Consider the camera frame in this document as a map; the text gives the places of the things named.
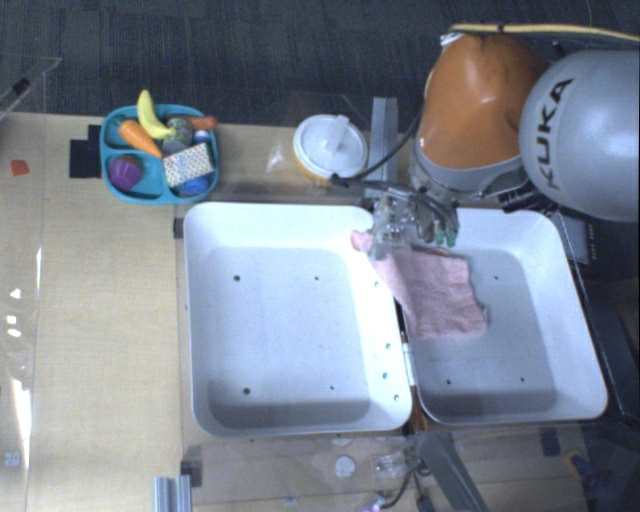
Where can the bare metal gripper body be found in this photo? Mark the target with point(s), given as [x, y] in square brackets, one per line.
[400, 220]

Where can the pink cloth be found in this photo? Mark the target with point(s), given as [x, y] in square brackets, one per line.
[435, 295]

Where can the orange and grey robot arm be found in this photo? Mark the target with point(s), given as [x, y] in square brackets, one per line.
[475, 110]

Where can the yellow cup with white lid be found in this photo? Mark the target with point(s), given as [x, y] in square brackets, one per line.
[330, 145]

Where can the white plastic tray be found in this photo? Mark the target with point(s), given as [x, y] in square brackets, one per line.
[520, 340]
[290, 320]

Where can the pale wood board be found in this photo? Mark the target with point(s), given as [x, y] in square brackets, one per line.
[240, 167]

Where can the blue bottle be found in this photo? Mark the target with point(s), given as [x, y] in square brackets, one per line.
[196, 185]

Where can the patterned white carton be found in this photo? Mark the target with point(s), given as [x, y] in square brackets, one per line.
[189, 164]

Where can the red sausage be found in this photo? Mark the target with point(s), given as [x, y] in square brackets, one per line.
[204, 122]

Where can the small green can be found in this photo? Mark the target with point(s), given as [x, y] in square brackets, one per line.
[179, 134]

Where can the clear plastic bottle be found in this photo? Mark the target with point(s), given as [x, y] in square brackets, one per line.
[392, 462]

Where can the blue divided plate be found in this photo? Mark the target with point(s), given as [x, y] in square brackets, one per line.
[152, 187]

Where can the yellow banana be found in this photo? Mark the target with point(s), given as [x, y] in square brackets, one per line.
[146, 117]

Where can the orange carrot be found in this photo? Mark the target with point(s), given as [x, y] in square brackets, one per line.
[137, 136]

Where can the purple grapes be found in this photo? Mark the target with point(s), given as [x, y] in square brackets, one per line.
[125, 173]

